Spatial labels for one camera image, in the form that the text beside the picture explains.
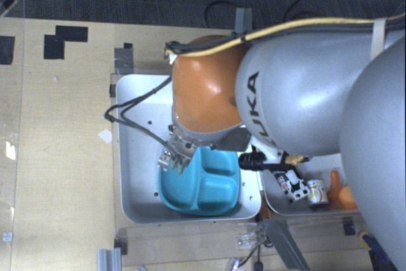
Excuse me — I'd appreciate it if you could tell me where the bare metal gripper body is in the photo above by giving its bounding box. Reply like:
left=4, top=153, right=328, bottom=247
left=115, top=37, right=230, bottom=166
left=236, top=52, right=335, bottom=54
left=165, top=125, right=217, bottom=167

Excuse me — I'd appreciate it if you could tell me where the blue divided plate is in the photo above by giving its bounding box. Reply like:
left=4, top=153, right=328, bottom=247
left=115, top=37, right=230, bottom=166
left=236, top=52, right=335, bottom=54
left=157, top=145, right=241, bottom=218

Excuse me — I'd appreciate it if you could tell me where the white plastic tray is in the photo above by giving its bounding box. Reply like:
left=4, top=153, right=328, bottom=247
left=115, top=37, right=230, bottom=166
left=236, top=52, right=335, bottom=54
left=261, top=149, right=362, bottom=217
left=115, top=74, right=263, bottom=225

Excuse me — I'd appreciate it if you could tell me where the black and white carton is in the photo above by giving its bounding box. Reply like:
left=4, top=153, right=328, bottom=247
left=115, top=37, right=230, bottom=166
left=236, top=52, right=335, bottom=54
left=273, top=169, right=310, bottom=204

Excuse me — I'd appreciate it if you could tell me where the white and orange can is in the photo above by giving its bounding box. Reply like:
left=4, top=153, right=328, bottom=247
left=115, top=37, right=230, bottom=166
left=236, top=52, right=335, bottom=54
left=306, top=178, right=329, bottom=209

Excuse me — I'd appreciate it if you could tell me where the orange carrot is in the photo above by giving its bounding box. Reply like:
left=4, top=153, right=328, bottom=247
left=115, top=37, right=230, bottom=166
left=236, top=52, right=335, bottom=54
left=327, top=169, right=358, bottom=211

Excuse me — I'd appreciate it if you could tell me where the black cylinder on white bracket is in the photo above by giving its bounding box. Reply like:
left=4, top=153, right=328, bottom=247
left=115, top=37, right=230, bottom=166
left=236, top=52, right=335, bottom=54
left=238, top=138, right=310, bottom=173

